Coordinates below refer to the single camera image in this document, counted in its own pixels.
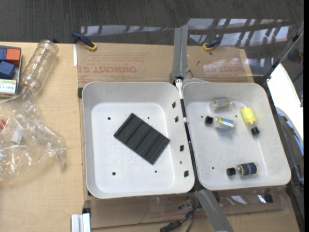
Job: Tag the brown cardboard board red print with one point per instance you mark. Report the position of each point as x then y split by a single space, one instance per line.
154 64

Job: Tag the white cardboard box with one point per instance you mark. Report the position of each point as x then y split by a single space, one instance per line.
18 81

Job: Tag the clear plastic bag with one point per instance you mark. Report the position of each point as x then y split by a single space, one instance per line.
36 144

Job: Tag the clear bottle blue yellow label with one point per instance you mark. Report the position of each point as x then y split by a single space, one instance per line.
224 123

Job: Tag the yellow bottle with black cap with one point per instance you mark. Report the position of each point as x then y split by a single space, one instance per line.
248 116

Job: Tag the white plastic tray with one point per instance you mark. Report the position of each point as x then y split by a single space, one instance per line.
135 182
224 151

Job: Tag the small red block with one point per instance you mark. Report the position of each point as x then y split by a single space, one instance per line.
2 124

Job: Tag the clear bottle with yellow band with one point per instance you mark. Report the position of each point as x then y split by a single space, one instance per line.
221 104

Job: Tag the white and green carton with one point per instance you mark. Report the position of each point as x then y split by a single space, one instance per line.
7 87

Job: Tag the large clear plastic bottle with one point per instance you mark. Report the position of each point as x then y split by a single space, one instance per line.
38 66

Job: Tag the dark blue bottle black cap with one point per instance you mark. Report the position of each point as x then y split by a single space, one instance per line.
247 169

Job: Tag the orange cube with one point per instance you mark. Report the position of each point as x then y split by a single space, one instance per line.
13 55

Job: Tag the small white block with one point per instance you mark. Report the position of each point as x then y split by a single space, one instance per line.
17 134

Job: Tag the blue cube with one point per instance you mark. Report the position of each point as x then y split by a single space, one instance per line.
2 54
6 69

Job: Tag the black ribbed rectangular plate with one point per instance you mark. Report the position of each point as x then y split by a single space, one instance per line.
142 138

